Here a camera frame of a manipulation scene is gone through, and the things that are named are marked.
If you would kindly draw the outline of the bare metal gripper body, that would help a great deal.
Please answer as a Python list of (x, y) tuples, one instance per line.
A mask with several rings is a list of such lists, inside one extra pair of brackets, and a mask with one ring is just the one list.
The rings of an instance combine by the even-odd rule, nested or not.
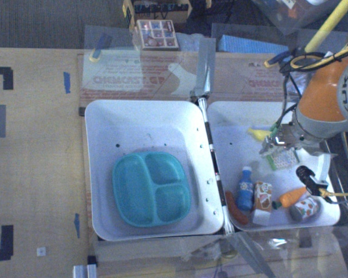
[(271, 140), (277, 147), (303, 148), (306, 145), (306, 132), (297, 123), (281, 124)]

